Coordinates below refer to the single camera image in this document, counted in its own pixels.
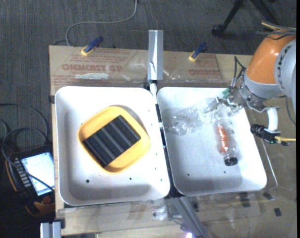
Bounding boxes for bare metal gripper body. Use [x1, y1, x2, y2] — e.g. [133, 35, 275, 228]
[224, 85, 264, 113]

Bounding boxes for crushed clear plastic bottle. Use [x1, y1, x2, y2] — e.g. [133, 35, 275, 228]
[167, 97, 231, 136]

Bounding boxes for clear bottle with orange label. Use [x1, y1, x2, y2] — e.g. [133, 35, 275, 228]
[212, 118, 240, 167]

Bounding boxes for white plastic tray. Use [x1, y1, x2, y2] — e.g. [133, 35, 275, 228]
[156, 86, 268, 197]
[54, 85, 171, 207]

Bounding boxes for yellow divided plate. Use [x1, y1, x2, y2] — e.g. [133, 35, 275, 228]
[76, 105, 151, 174]

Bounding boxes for black office chair base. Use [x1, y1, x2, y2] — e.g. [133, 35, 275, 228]
[183, 0, 283, 37]

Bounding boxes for black ribbed rectangular block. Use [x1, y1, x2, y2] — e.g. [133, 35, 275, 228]
[82, 115, 142, 169]

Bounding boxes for brown cardboard board red print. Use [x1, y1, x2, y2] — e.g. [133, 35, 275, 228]
[48, 45, 279, 236]

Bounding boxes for black cylinder on white bracket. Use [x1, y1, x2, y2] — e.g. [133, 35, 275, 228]
[250, 107, 282, 144]

